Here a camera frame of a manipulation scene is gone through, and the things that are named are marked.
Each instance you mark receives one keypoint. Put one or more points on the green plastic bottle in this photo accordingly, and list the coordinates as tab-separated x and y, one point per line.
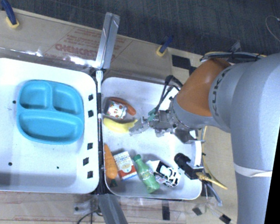
146	175

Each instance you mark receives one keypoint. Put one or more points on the white can with red print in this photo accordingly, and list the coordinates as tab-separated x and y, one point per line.
115	110

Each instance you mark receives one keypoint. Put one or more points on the black and white milk carton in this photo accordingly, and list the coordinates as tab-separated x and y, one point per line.
168	174

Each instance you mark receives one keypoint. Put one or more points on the black cylinder on white bracket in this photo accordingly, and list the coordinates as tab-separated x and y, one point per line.
187	164

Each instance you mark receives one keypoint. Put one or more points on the thin black and white rod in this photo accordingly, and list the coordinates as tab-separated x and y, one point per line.
99	83

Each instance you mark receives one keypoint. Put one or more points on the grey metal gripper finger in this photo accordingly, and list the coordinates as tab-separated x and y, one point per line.
144	121
137	130

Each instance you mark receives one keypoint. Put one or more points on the blue divided plate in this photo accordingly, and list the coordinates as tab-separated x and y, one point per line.
48	120

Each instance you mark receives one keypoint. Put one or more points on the orange carrot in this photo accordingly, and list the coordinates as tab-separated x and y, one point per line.
110	165

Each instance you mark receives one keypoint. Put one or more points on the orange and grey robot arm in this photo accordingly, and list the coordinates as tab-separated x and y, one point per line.
250	106

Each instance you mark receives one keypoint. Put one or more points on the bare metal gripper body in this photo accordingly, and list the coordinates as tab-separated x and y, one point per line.
161	122

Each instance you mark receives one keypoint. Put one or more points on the orange-red sausage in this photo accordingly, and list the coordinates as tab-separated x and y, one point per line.
131	109

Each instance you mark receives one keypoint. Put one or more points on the red and white carton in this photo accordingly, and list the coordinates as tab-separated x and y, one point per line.
125	166

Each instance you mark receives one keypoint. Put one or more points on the yellow banana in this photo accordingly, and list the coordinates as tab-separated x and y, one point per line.
116	126

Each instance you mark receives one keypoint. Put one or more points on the brown cardboard board, red print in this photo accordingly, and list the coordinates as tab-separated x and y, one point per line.
61	42

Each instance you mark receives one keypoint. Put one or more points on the white plastic tray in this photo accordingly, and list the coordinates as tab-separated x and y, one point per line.
150	142
40	166

